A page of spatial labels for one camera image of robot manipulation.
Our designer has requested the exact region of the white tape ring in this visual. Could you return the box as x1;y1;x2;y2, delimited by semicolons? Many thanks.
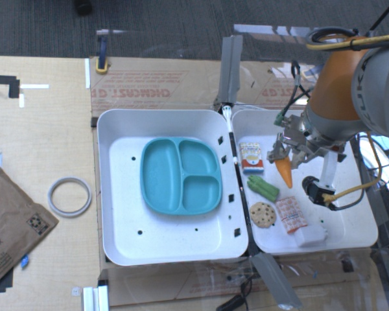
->
47;176;93;219

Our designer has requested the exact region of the blue divided plate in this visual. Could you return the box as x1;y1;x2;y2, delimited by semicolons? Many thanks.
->
139;137;223;216

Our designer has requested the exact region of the orange carrot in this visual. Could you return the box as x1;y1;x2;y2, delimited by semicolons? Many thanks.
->
274;156;294;189

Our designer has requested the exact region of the brown paper bag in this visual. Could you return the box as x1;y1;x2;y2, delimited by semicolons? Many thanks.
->
0;154;60;293

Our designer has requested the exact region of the white plastic tray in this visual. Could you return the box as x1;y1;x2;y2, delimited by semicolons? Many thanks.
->
230;109;379;257
96;108;250;267

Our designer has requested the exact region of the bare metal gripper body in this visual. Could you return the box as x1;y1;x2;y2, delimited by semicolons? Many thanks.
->
279;114;348;157

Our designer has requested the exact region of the orange and white packet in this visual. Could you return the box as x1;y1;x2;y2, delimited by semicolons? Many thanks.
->
274;196;309;235

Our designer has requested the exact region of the black cylinder on white bracket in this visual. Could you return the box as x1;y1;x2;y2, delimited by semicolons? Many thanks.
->
301;150;338;207

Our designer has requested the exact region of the green asparagus bunch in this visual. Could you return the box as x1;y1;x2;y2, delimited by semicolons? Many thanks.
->
246;174;281;203

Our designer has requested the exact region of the red and white carton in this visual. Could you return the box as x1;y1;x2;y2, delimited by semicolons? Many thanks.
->
239;141;265;175

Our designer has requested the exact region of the white rectangular block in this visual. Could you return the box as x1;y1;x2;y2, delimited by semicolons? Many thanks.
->
292;224;329;249

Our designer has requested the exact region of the brown chocolate chip biscuit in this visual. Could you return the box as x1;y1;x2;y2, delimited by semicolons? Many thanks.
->
249;201;277;229

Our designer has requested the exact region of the brown cardboard board red print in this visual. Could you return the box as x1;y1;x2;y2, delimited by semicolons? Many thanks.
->
89;56;379;308

